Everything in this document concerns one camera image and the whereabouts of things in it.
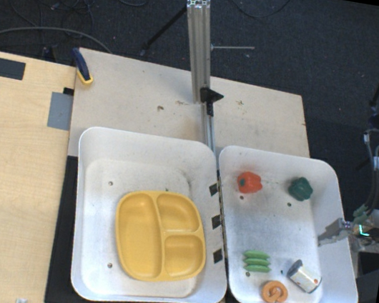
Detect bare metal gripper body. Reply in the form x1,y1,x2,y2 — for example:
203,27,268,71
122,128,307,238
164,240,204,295
347,206,379,255

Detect white can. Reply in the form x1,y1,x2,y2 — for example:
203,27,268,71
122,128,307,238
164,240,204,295
284,257,325,296

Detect green bell pepper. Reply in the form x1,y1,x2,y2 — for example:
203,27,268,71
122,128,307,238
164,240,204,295
286,174,316,204

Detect white plastic tray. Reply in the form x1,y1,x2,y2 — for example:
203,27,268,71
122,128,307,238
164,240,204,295
51,120,252,303
193,141,379,303

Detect green pea pods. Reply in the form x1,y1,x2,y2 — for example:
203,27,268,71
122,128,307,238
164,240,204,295
240,247,275,276

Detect orange pretzel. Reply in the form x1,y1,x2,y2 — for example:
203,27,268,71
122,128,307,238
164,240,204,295
259,278,291,303

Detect orange bell pepper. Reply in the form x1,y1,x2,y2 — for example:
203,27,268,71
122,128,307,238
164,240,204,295
234,169,266,197

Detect thin black and white rod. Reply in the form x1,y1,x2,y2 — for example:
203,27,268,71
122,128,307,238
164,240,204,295
172,101,257,289

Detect yellow divided plate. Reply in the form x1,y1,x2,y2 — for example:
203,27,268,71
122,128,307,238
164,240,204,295
104,182,218,292

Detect pale wooden board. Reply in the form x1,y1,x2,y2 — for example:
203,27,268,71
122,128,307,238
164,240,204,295
35,46,373,303

